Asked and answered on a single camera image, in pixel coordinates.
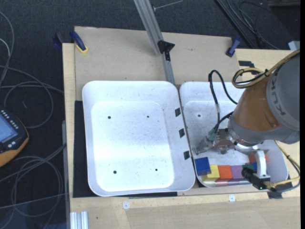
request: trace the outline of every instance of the black bracket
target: black bracket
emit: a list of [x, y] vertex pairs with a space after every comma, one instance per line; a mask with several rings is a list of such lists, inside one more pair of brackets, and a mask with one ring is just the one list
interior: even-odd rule
[[166, 61], [170, 61], [170, 50], [173, 49], [173, 47], [175, 46], [175, 44], [170, 43], [170, 42], [165, 42], [165, 41], [158, 41], [158, 47], [159, 47], [159, 51], [161, 54], [165, 54], [165, 58]]

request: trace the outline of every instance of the black connector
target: black connector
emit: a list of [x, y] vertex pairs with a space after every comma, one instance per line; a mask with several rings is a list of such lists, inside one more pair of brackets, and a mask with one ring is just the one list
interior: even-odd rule
[[267, 186], [264, 184], [265, 181], [270, 181], [270, 177], [266, 178], [258, 178], [254, 174], [256, 173], [255, 170], [250, 169], [248, 167], [243, 168], [242, 176], [252, 183], [253, 187], [257, 188], [258, 190], [267, 189]]

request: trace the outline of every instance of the yellow device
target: yellow device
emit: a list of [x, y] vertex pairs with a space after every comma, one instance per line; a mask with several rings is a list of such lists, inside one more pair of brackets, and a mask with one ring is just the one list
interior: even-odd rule
[[28, 140], [29, 134], [21, 121], [0, 105], [0, 167], [11, 161]]

